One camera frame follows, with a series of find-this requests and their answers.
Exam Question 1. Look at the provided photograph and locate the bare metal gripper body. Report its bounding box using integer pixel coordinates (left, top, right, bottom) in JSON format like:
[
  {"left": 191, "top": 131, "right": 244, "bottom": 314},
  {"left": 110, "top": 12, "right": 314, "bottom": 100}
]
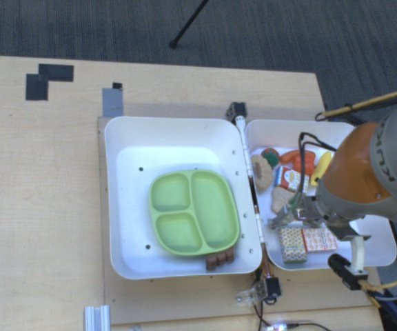
[{"left": 293, "top": 197, "right": 334, "bottom": 231}]

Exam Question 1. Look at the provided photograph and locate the beige doughnut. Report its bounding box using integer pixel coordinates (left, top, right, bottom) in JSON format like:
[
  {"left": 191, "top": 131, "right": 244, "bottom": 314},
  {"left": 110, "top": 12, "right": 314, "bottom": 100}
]
[{"left": 250, "top": 154, "right": 274, "bottom": 191}]

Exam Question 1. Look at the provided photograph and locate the orange carrot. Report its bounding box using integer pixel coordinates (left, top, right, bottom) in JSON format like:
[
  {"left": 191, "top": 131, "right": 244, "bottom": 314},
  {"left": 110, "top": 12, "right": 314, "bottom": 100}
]
[{"left": 279, "top": 149, "right": 317, "bottom": 177}]

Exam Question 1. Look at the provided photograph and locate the brown chocolate bar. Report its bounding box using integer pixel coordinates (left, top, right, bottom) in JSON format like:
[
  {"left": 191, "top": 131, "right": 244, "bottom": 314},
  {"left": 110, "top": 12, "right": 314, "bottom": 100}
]
[{"left": 204, "top": 248, "right": 236, "bottom": 272}]

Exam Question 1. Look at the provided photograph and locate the black block with thin wires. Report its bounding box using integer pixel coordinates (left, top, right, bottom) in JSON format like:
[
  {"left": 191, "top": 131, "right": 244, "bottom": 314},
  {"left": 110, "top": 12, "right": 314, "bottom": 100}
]
[
  {"left": 263, "top": 277, "right": 283, "bottom": 303},
  {"left": 226, "top": 101, "right": 247, "bottom": 120}
]

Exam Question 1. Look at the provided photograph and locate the orange patterned carton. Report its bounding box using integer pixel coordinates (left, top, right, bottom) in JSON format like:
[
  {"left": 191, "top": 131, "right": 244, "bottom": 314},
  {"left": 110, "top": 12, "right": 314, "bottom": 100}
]
[{"left": 301, "top": 227, "right": 338, "bottom": 254}]

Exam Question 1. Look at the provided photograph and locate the green patterned carton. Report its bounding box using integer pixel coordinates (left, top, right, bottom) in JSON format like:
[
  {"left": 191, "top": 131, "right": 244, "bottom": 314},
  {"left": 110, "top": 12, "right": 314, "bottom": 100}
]
[{"left": 276, "top": 226, "right": 308, "bottom": 265}]

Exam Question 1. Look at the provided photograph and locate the thin black and white rod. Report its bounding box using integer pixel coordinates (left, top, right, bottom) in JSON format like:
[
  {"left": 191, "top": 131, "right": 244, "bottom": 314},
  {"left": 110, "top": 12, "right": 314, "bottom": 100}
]
[{"left": 234, "top": 114, "right": 272, "bottom": 279}]

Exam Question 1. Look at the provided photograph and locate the green divided plate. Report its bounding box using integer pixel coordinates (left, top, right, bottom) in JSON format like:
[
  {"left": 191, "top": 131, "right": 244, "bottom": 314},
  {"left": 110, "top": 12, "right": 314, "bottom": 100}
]
[{"left": 148, "top": 169, "right": 242, "bottom": 257}]

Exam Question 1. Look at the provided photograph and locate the red strawberry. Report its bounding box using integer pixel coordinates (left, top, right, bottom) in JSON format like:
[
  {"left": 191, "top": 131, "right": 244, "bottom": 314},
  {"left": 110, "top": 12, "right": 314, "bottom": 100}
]
[{"left": 261, "top": 147, "right": 281, "bottom": 169}]

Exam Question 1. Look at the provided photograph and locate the yellow banana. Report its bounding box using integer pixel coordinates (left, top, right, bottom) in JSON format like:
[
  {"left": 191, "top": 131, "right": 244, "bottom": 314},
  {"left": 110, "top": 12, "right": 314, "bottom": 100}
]
[{"left": 309, "top": 150, "right": 334, "bottom": 187}]

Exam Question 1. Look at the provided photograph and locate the black cylinder on white bracket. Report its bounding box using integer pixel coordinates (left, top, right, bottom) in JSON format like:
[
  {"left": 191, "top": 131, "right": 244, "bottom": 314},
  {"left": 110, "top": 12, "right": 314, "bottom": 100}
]
[{"left": 327, "top": 234, "right": 371, "bottom": 291}]

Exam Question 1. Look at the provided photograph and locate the red and white carton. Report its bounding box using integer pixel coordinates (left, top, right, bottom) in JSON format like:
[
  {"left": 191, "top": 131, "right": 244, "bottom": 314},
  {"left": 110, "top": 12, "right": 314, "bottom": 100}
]
[{"left": 273, "top": 165, "right": 311, "bottom": 194}]

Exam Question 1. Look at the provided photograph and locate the white plastic tray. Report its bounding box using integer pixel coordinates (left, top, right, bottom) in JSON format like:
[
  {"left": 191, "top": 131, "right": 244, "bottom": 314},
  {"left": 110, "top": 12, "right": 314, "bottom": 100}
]
[
  {"left": 103, "top": 116, "right": 263, "bottom": 281},
  {"left": 245, "top": 119, "right": 397, "bottom": 272}
]

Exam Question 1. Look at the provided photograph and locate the black tripod leg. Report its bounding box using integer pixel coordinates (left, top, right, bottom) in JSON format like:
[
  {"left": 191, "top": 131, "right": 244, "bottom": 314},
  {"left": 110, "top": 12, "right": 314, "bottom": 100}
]
[{"left": 168, "top": 0, "right": 227, "bottom": 50}]

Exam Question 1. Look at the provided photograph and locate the tan biscuit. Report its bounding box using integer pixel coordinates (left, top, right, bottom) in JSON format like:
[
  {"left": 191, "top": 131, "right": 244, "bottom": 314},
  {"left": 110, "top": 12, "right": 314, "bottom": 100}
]
[{"left": 270, "top": 186, "right": 296, "bottom": 214}]

